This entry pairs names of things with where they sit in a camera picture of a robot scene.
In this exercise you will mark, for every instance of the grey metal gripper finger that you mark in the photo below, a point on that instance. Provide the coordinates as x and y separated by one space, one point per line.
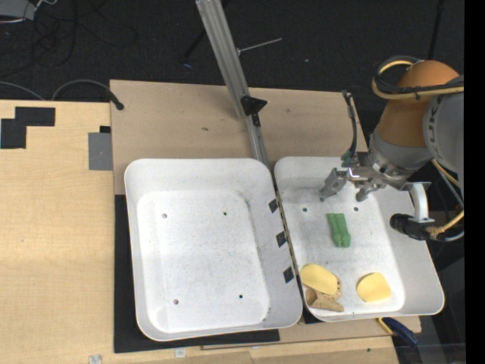
333 182
365 193

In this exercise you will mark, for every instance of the tan triangular toy chip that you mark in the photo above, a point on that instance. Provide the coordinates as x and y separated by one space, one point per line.
329 304

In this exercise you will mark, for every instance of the black cylinder on white bracket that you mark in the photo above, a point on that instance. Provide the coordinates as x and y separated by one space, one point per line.
411 226

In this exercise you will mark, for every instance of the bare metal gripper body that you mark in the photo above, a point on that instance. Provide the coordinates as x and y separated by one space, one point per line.
380 173

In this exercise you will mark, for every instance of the small tan toy chip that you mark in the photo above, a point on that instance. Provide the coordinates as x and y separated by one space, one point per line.
310 296

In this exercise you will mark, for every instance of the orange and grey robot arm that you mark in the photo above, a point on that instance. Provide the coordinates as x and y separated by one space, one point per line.
407 116

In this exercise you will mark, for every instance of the yellow toy potato slice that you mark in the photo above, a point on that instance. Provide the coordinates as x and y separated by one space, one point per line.
373 287
318 278

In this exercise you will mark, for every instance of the green ridged toy vegetable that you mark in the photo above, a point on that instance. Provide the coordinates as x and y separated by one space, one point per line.
338 229

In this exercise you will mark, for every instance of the white plastic tray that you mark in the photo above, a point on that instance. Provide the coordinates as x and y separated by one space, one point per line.
371 248
204 256

